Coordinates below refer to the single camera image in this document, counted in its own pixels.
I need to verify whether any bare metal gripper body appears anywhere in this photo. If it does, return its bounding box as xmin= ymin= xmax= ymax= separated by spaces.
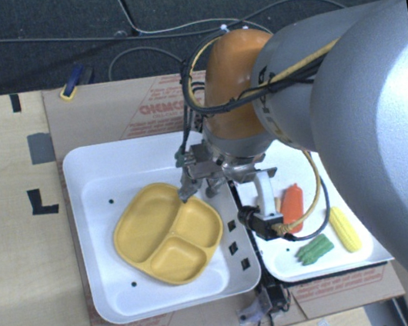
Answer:
xmin=179 ymin=131 xmax=271 ymax=194

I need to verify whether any yellow divided plate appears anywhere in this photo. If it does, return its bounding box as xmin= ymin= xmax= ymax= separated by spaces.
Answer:
xmin=104 ymin=172 xmax=233 ymax=296

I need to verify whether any orange toy carrot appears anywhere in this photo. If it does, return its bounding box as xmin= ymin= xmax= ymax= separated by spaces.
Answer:
xmin=275 ymin=181 xmax=311 ymax=236

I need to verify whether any white plastic tray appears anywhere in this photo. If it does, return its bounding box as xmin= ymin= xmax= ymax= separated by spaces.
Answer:
xmin=59 ymin=118 xmax=268 ymax=326
xmin=224 ymin=123 xmax=397 ymax=291

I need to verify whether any brown cardboard board, red print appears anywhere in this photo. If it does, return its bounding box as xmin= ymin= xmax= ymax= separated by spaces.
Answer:
xmin=41 ymin=35 xmax=408 ymax=326

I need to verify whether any green toy asparagus bundle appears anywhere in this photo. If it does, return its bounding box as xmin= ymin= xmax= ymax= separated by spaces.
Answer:
xmin=292 ymin=231 xmax=338 ymax=268

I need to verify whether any yellow toy corn cob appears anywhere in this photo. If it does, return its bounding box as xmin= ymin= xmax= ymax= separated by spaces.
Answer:
xmin=326 ymin=202 xmax=363 ymax=257

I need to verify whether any black cylinder on white bracket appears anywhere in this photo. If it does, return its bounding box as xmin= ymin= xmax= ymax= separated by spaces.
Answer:
xmin=229 ymin=165 xmax=291 ymax=247

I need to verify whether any black block with thin wires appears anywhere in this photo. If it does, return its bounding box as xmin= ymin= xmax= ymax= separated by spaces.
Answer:
xmin=263 ymin=280 xmax=293 ymax=314

